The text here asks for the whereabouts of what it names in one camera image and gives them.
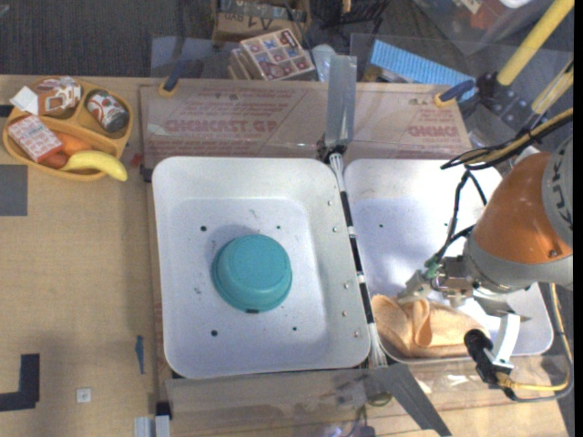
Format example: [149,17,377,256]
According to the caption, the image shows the red and white can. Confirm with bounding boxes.
[85,89,130,134]

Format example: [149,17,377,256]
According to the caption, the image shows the yellow banana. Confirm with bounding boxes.
[58,149,129,183]

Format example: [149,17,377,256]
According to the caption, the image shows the red and white packet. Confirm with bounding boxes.
[5,114,64,164]

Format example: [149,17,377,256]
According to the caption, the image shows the small white box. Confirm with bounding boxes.
[8,85,41,117]

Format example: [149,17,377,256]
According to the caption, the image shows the thin black and white rod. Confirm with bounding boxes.
[328,152,389,369]

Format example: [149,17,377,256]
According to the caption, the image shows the red and white carton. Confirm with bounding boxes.
[35,76,84,117]

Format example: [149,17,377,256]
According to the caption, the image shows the orange divided plate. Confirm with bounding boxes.
[2,76,135,183]

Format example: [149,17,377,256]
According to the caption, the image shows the black cylinder on white bracket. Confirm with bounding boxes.
[463,289,532,387]

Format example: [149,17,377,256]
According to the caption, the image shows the black block with thin wires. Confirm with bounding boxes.
[315,135,353,159]

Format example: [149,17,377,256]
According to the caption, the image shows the teal bowl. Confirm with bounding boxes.
[210,233,294,315]

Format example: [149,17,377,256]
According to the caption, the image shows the brown cardboard board, red print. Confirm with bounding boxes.
[138,78,476,425]

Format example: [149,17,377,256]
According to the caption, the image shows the orange cloth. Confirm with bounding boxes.
[370,293,492,361]

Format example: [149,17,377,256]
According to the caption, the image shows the white plastic tray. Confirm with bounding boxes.
[343,158,555,365]
[150,156,373,381]

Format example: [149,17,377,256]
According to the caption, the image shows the red sausage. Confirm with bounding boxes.
[39,151,70,170]

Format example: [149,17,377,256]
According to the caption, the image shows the orange carrot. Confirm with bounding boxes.
[54,131,95,158]

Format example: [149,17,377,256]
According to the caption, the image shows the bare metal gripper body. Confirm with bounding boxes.
[430,256,480,300]

